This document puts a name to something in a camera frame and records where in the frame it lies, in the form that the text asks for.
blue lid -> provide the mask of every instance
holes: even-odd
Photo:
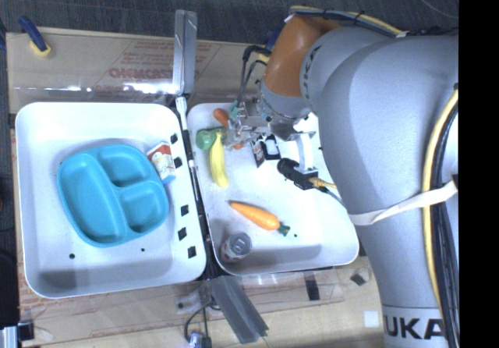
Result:
[[[65,213],[82,239],[111,247],[156,229],[169,203],[147,156],[128,144],[78,152],[61,163],[57,185]]]

toy banana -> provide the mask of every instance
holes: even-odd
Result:
[[[217,139],[210,148],[211,177],[219,187],[228,187],[228,177],[225,171],[224,146],[221,143],[221,132],[217,132]]]

orange toy food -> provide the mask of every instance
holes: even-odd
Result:
[[[279,222],[279,218],[269,211],[237,201],[229,201],[228,203],[237,212],[262,229],[277,230],[284,235],[288,234],[290,228]]]

black hole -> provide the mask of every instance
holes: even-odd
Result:
[[[189,258],[195,257],[196,256],[196,247],[190,247],[187,250],[187,255],[189,256]]]
[[[179,234],[179,240],[182,240],[187,236],[187,230],[185,227],[182,227],[177,233]]]

blue divided plate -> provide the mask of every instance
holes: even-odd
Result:
[[[82,239],[111,247],[156,229],[168,215],[165,187],[147,156],[128,144],[81,151],[64,160],[57,185]]]

